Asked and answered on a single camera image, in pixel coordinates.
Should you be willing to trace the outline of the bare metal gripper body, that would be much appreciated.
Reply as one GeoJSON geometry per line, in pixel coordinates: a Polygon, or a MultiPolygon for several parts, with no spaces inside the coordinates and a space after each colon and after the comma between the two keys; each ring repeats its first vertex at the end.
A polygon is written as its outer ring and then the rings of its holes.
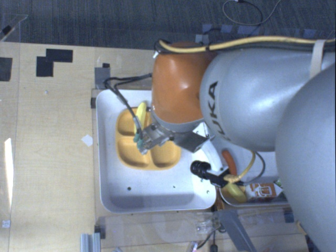
{"type": "Polygon", "coordinates": [[[190,132],[172,132],[166,130],[157,123],[152,123],[142,131],[142,142],[151,142],[152,149],[162,146],[167,141],[172,141],[175,145],[186,149],[192,153],[198,151],[203,144],[208,141],[208,137],[190,132]]]}

